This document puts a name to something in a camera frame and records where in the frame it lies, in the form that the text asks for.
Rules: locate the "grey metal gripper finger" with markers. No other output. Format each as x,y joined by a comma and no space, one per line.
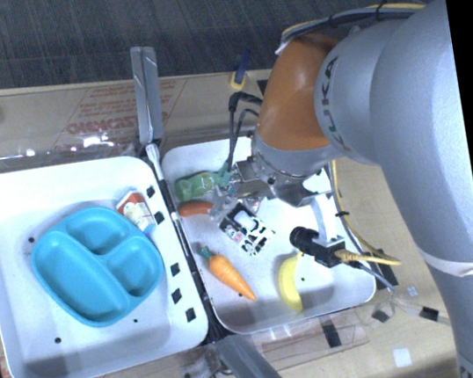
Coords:
221,211
224,191

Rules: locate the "green packet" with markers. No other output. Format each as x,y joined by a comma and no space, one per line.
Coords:
193,186

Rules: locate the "white plastic tray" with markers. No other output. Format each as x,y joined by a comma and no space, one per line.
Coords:
13,210
325,298

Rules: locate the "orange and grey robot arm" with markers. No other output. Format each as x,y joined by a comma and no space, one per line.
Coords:
389,115

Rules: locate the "red and white carton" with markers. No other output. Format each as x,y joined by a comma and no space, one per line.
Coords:
136,210

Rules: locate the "black and white carton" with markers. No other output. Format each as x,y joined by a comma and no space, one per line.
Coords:
250,235

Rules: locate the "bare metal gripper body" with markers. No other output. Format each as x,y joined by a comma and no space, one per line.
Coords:
249,180

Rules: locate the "orange carrot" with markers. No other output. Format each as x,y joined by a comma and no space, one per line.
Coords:
227,272

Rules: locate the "black cylinder on white bracket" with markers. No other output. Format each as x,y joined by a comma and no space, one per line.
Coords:
312,245

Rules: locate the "blue divided plate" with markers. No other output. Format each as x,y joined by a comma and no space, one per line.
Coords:
94,273

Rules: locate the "orange-red sausage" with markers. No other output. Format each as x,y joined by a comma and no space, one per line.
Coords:
194,208

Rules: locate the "brown cardboard board red print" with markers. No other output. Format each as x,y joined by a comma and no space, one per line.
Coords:
52,119

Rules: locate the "yellow banana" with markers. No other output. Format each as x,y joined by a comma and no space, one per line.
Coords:
287,284

